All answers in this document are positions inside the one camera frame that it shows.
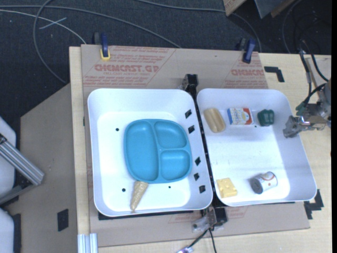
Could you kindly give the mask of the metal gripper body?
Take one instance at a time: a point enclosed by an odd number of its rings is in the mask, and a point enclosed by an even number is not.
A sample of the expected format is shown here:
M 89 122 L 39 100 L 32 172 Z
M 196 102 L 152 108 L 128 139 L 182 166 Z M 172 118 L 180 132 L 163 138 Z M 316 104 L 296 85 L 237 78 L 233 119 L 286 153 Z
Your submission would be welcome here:
M 327 100 L 309 103 L 303 113 L 303 121 L 310 130 L 331 127 L 331 105 Z

